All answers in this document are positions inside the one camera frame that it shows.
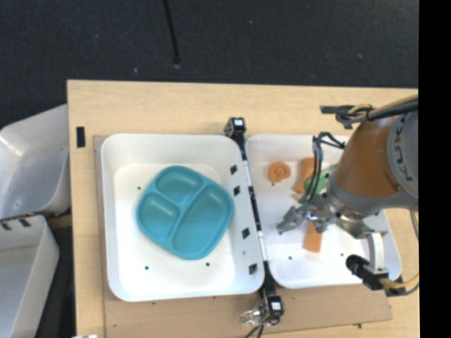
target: white plastic container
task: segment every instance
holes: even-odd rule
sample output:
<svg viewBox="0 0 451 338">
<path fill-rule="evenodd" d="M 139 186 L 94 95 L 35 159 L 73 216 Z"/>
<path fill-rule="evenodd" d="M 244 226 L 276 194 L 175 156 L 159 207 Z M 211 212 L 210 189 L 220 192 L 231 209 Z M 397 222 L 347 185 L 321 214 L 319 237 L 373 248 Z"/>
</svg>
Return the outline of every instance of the white plastic container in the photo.
<svg viewBox="0 0 451 338">
<path fill-rule="evenodd" d="M 34 337 L 59 248 L 45 218 L 3 220 L 0 225 L 0 337 Z"/>
<path fill-rule="evenodd" d="M 342 151 L 326 144 L 322 147 L 323 168 L 338 163 Z M 274 280 L 292 289 L 361 283 L 346 268 L 345 261 L 351 254 L 369 260 L 366 239 L 355 239 L 337 225 L 329 225 L 322 234 L 321 250 L 316 253 L 304 249 L 307 222 L 282 234 L 277 232 L 276 225 L 290 207 L 299 206 L 293 187 L 299 181 L 300 161 L 313 156 L 312 136 L 254 135 L 247 140 L 246 152 Z M 292 174 L 272 184 L 267 172 L 276 161 L 286 163 Z M 388 232 L 383 237 L 385 267 L 390 270 L 390 279 L 396 279 L 401 273 L 401 260 L 384 213 L 366 218 L 365 223 L 376 231 Z"/>
<path fill-rule="evenodd" d="M 312 155 L 311 136 L 257 135 L 247 140 L 246 147 L 249 164 L 245 169 L 238 145 L 220 135 L 118 134 L 104 141 L 100 161 L 106 265 L 109 286 L 118 298 L 149 301 L 255 292 L 264 278 L 262 250 L 274 280 L 284 287 L 361 283 L 345 261 L 351 254 L 369 259 L 365 239 L 357 240 L 330 225 L 323 233 L 321 251 L 314 253 L 304 249 L 306 223 L 283 234 L 277 232 L 276 225 L 297 205 L 292 188 L 299 179 L 299 162 Z M 323 168 L 338 162 L 339 149 L 325 145 L 323 150 Z M 272 185 L 267 171 L 275 161 L 287 163 L 292 175 Z M 206 258 L 178 258 L 151 241 L 137 225 L 142 191 L 172 165 L 196 170 L 233 196 L 232 223 Z M 249 183 L 256 193 L 263 247 L 257 238 Z M 234 196 L 237 187 L 240 193 Z M 395 279 L 401 271 L 400 257 L 384 214 L 369 217 L 366 223 L 388 231 L 383 238 L 385 266 Z"/>
<path fill-rule="evenodd" d="M 104 141 L 100 159 L 107 276 L 118 298 L 148 301 L 258 290 L 264 268 L 246 171 L 235 142 L 219 135 L 117 134 Z M 166 251 L 137 225 L 142 192 L 172 165 L 193 169 L 218 183 L 235 204 L 223 238 L 199 260 L 188 261 Z"/>
<path fill-rule="evenodd" d="M 0 131 L 0 218 L 70 206 L 67 105 Z"/>
</svg>

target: black cable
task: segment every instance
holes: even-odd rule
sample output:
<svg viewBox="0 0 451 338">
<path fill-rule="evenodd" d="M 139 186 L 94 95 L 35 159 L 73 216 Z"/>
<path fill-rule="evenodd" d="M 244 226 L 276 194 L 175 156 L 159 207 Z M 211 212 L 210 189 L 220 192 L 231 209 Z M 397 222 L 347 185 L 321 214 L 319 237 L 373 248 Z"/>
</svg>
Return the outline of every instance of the black cable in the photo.
<svg viewBox="0 0 451 338">
<path fill-rule="evenodd" d="M 415 212 L 414 211 L 410 211 L 410 218 L 412 219 L 412 224 L 414 226 L 416 238 L 419 239 L 419 229 L 418 229 L 418 225 L 417 225 L 417 221 L 416 221 L 416 218 L 415 218 Z M 398 293 L 398 294 L 400 296 L 408 296 L 408 295 L 416 292 L 418 290 L 418 288 L 420 288 L 420 282 L 418 282 L 415 285 L 415 287 L 411 288 L 410 290 L 402 292 L 402 293 Z"/>
<path fill-rule="evenodd" d="M 316 190 L 318 189 L 319 180 L 321 179 L 321 166 L 323 165 L 323 159 L 322 159 L 321 155 L 322 155 L 322 153 L 320 154 L 320 157 L 318 159 L 318 168 L 316 169 L 317 174 L 316 174 L 316 176 L 314 175 L 314 177 L 315 177 L 315 185 L 314 185 L 314 188 L 313 188 L 313 192 L 312 192 L 312 194 L 311 194 L 311 196 L 310 196 L 310 198 L 308 200 L 309 203 L 311 203 L 312 199 L 314 198 Z"/>
<path fill-rule="evenodd" d="M 171 34 L 171 41 L 174 50 L 174 67 L 180 67 L 180 52 L 178 50 L 177 38 L 175 36 L 175 28 L 172 20 L 171 9 L 169 8 L 169 1 L 163 0 L 163 6 L 166 13 L 166 19 L 168 21 L 169 33 Z"/>
<path fill-rule="evenodd" d="M 340 148 L 340 149 L 342 149 L 342 147 L 343 147 L 342 144 L 331 143 L 331 142 L 327 142 L 326 140 L 321 140 L 321 143 L 322 143 L 322 144 L 326 144 L 326 145 L 333 146 L 334 148 Z"/>
<path fill-rule="evenodd" d="M 256 332 L 256 330 L 258 330 L 259 328 L 260 328 L 260 331 L 259 331 L 259 334 L 257 335 L 257 338 L 260 338 L 261 334 L 263 333 L 263 328 L 264 328 L 263 323 L 260 325 L 257 325 L 254 329 L 252 329 L 245 338 L 250 338 Z"/>
<path fill-rule="evenodd" d="M 362 107 L 357 111 L 350 113 L 349 111 L 353 108 L 354 106 L 352 105 L 341 105 L 335 107 L 333 112 L 335 113 L 336 120 L 342 124 L 354 124 L 354 123 L 362 123 L 363 121 L 366 120 L 383 119 L 394 115 L 410 113 L 412 111 L 418 110 L 418 99 L 404 102 L 403 104 L 399 104 L 397 106 L 392 106 L 383 111 L 376 111 L 375 113 L 372 113 L 374 110 L 376 110 L 372 106 Z M 366 113 L 365 118 L 353 119 L 361 115 L 363 112 Z"/>
<path fill-rule="evenodd" d="M 270 324 L 271 326 L 273 325 L 277 325 L 280 323 L 280 317 L 274 317 L 273 319 L 271 319 Z"/>
<path fill-rule="evenodd" d="M 313 175 L 311 176 L 309 186 L 307 187 L 307 190 L 305 191 L 305 196 L 307 198 L 308 203 L 313 199 L 313 195 L 315 192 L 314 190 L 312 191 L 312 189 L 314 186 L 314 178 L 316 177 L 316 166 L 317 166 L 317 162 L 318 162 L 318 154 L 316 153 L 315 150 L 314 150 L 313 154 L 314 154 Z"/>
<path fill-rule="evenodd" d="M 329 138 L 332 142 L 334 142 L 336 144 L 335 147 L 340 148 L 340 149 L 344 149 L 345 148 L 346 144 L 344 142 L 341 142 L 337 138 L 335 138 L 331 133 L 329 133 L 329 132 L 322 132 L 322 133 L 320 133 L 320 135 Z M 321 142 L 322 143 L 327 143 L 329 145 L 332 145 L 330 142 L 322 140 L 322 136 L 321 136 Z"/>
</svg>

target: green object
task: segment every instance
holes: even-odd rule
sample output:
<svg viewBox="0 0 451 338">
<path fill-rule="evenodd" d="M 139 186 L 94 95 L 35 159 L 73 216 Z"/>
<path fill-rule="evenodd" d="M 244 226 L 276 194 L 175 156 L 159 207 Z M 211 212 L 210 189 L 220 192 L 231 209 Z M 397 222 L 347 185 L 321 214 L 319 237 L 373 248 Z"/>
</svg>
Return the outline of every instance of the green object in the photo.
<svg viewBox="0 0 451 338">
<path fill-rule="evenodd" d="M 319 182 L 318 182 L 318 187 L 316 188 L 316 191 L 314 192 L 315 194 L 319 194 L 321 193 L 325 188 L 327 188 L 327 180 L 329 178 L 329 176 L 333 173 L 333 171 L 335 170 L 336 166 L 334 165 L 331 168 L 327 168 L 321 171 L 320 175 L 319 175 Z M 304 183 L 304 188 L 307 190 L 307 188 L 310 185 L 311 180 L 313 179 L 313 177 L 311 177 L 310 179 L 307 179 Z M 304 204 L 306 203 L 307 200 L 307 195 L 303 194 L 299 200 L 297 201 L 299 204 Z"/>
</svg>

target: black floor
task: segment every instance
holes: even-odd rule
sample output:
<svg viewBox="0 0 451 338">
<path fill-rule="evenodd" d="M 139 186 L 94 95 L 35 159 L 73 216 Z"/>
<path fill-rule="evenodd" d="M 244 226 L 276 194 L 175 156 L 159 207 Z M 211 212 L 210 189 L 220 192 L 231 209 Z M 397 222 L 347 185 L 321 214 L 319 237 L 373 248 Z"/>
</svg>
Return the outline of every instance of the black floor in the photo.
<svg viewBox="0 0 451 338">
<path fill-rule="evenodd" d="M 168 2 L 180 67 L 163 0 L 0 0 L 0 128 L 67 79 L 418 87 L 419 0 Z M 72 333 L 69 233 L 41 337 Z"/>
</svg>

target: orange round object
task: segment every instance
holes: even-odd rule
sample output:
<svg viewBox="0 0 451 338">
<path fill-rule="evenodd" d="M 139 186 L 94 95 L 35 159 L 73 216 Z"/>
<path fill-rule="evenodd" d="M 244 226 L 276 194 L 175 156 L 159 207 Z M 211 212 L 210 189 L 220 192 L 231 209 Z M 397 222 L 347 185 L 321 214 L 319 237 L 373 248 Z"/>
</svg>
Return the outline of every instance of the orange round object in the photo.
<svg viewBox="0 0 451 338">
<path fill-rule="evenodd" d="M 278 183 L 291 175 L 291 169 L 285 163 L 276 161 L 268 169 L 268 178 L 273 183 Z"/>
</svg>

